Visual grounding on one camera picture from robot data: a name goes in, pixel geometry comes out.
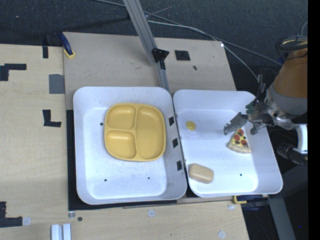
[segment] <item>yellow bowl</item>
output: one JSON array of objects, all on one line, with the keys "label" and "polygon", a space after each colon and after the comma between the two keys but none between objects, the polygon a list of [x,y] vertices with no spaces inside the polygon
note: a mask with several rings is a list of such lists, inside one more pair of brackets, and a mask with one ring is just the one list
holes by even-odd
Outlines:
[{"label": "yellow bowl", "polygon": [[166,149],[164,116],[147,104],[115,104],[105,116],[104,143],[110,155],[118,159],[156,160]]}]

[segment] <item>dark background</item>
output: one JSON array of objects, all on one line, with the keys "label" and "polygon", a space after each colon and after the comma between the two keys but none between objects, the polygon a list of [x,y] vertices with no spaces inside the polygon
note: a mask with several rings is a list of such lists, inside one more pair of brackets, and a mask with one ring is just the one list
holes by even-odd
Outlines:
[{"label": "dark background", "polygon": [[[105,0],[123,4],[122,0]],[[265,75],[269,86],[279,72],[276,43],[295,35],[308,36],[308,0],[140,0],[144,11],[197,28],[219,40],[245,62],[255,74],[271,69]],[[136,35],[121,6],[91,0],[0,0],[0,44],[50,44],[59,46],[63,31],[114,35]],[[163,19],[150,20],[168,23]],[[155,37],[202,39],[210,37],[186,28],[150,23]],[[259,55],[243,50],[253,51]],[[233,54],[226,51],[237,90],[256,94],[257,84],[249,70]],[[295,132],[270,133],[272,144],[297,144]],[[277,155],[280,171],[295,165]],[[297,240],[309,239],[308,187],[285,199]],[[277,240],[268,206],[256,211],[244,210],[251,240]]]}]

